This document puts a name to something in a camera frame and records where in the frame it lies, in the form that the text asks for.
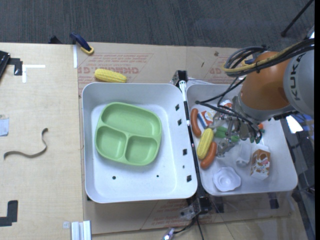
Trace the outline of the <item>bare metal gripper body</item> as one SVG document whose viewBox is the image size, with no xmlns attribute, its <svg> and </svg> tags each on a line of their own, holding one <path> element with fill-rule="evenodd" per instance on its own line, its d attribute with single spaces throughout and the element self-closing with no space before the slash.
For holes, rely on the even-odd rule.
<svg viewBox="0 0 320 240">
<path fill-rule="evenodd" d="M 215 115 L 209 125 L 216 138 L 229 138 L 232 141 L 258 139 L 258 125 L 250 122 L 233 110 L 214 108 Z"/>
</svg>

